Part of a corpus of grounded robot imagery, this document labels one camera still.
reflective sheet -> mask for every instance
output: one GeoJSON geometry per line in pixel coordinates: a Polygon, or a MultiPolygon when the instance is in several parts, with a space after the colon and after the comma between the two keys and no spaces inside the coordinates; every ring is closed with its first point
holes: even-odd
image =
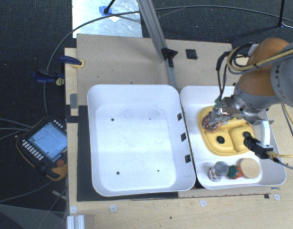
{"type": "MultiPolygon", "coordinates": [[[[111,0],[72,0],[72,27],[103,17],[100,7],[107,7],[111,0]]],[[[116,0],[111,7],[111,13],[121,13],[139,10],[136,0],[116,0]]],[[[94,22],[78,29],[73,37],[78,33],[142,37],[140,14],[130,14],[122,17],[110,17],[94,22]]]]}

black connector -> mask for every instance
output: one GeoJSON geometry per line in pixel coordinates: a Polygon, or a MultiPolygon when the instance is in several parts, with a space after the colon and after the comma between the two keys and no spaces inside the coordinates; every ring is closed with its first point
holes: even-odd
{"type": "Polygon", "coordinates": [[[253,138],[252,136],[246,137],[243,143],[260,159],[268,159],[269,155],[267,154],[267,152],[273,151],[273,147],[262,146],[261,142],[258,139],[253,138]]]}

button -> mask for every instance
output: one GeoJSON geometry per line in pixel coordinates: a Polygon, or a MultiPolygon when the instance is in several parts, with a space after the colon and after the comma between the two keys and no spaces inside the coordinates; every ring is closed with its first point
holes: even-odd
{"type": "Polygon", "coordinates": [[[58,167],[62,167],[65,164],[65,161],[63,161],[62,159],[59,159],[58,161],[56,161],[56,164],[58,167]]]}

wooden table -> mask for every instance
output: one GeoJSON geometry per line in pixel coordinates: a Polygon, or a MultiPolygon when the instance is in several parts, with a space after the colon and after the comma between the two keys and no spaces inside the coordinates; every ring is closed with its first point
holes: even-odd
{"type": "MultiPolygon", "coordinates": [[[[95,37],[102,46],[102,50],[109,47],[113,52],[114,46],[110,44],[112,37],[95,37]]],[[[152,47],[149,39],[134,40],[138,40],[138,44],[145,46],[147,50],[152,47]]],[[[229,44],[172,40],[167,40],[167,43],[171,49],[179,51],[179,55],[174,58],[174,65],[180,89],[189,84],[217,85],[214,71],[216,60],[224,51],[231,49],[229,44]],[[196,49],[199,59],[186,60],[184,49],[196,49]]],[[[101,50],[101,47],[95,47],[97,52],[101,50]]],[[[102,55],[102,59],[95,67],[107,67],[105,53],[98,53],[102,55]]],[[[66,48],[65,54],[76,57],[77,49],[66,48]]],[[[149,60],[157,63],[156,57],[149,60]]],[[[126,60],[120,59],[119,62],[120,65],[117,67],[121,68],[122,62],[125,63],[126,60]]],[[[72,68],[69,64],[65,65],[66,104],[70,106],[72,116],[78,115],[78,104],[73,102],[73,96],[79,92],[80,82],[77,77],[79,70],[72,68]]],[[[139,76],[133,77],[134,83],[140,83],[139,76]]],[[[105,79],[95,79],[93,84],[97,81],[103,83],[105,79]]],[[[228,75],[227,85],[236,81],[237,76],[228,75]]],[[[293,117],[293,109],[289,108],[289,111],[293,117]]],[[[280,152],[293,154],[293,140],[281,107],[272,106],[268,116],[269,119],[274,119],[272,129],[280,152]]],[[[78,124],[67,123],[67,129],[70,215],[84,215],[87,229],[293,228],[293,170],[290,169],[286,170],[285,183],[273,189],[271,187],[246,187],[239,190],[219,191],[202,189],[203,191],[197,195],[188,192],[180,196],[182,198],[176,199],[77,202],[78,124]],[[269,198],[264,197],[267,191],[270,193],[269,198]],[[110,205],[116,205],[117,211],[110,212],[110,205]]],[[[293,158],[283,159],[283,161],[293,166],[293,158]]]]}

black bracket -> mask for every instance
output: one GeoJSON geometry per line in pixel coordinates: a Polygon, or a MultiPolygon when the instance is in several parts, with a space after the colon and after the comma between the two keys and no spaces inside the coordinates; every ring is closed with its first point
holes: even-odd
{"type": "Polygon", "coordinates": [[[173,64],[173,58],[176,56],[176,54],[178,53],[177,51],[174,51],[172,49],[168,49],[168,48],[162,48],[161,49],[161,53],[163,55],[164,60],[169,60],[169,66],[171,68],[174,68],[174,64],[173,64]]]}

